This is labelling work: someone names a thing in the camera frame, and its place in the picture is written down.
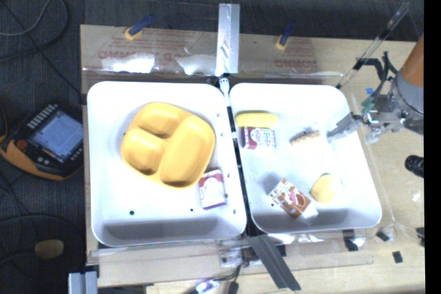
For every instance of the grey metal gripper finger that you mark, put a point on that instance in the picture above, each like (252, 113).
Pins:
(344, 127)
(373, 137)

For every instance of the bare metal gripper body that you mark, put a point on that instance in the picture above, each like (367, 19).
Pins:
(387, 112)

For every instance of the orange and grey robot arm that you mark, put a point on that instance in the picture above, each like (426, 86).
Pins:
(412, 62)

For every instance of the white plastic tray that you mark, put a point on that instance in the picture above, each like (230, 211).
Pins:
(113, 203)
(303, 162)

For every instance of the yellow bread roll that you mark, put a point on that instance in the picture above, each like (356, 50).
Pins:
(325, 188)

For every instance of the red and white carton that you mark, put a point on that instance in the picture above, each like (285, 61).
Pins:
(260, 138)
(212, 191)

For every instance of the yellow banana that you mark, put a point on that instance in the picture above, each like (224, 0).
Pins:
(256, 120)

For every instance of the orange and white carton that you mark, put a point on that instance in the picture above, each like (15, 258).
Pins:
(291, 199)

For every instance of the yellow divided plate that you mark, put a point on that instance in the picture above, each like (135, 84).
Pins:
(179, 151)

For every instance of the brown cardboard board, red print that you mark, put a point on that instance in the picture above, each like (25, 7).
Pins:
(206, 268)

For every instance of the yellow oval toy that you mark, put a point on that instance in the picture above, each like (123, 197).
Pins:
(49, 249)

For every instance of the black cylinder on white bracket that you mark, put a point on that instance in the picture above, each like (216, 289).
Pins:
(415, 164)

